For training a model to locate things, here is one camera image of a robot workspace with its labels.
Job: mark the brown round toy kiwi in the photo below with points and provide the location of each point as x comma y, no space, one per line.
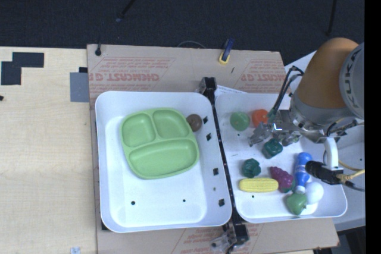
195,122

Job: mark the purple toy grapes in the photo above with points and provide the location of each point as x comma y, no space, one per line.
281,177

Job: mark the thin black and white rod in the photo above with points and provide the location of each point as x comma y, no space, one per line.
224,157

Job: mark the dark green toy broccoli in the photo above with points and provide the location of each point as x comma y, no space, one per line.
251,168

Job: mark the light green toy apple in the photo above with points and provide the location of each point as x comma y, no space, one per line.
239,121

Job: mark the white plastic tray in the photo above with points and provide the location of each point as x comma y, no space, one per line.
166,202
262,208

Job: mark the brown cardboard board red print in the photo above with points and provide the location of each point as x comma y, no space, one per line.
166,74

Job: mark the blue and white toy bottle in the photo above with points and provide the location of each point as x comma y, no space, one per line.
302,172

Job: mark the dark green toy pepper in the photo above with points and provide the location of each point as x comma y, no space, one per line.
272,148

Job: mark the orange toy pepper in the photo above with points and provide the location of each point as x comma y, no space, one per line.
259,116

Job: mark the green divided plate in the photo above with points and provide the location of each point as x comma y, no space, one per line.
160,142

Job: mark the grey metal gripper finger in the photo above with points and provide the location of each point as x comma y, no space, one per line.
263,128
256,138

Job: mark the white toy egg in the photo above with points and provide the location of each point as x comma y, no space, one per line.
315,191

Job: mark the black cylinder on white bracket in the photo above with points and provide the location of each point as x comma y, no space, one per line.
323,171

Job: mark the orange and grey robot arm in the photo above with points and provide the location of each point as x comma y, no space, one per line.
321,77

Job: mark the yellow toy corn cob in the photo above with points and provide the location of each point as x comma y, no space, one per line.
258,185

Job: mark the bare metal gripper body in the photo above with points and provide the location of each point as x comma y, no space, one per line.
287,128

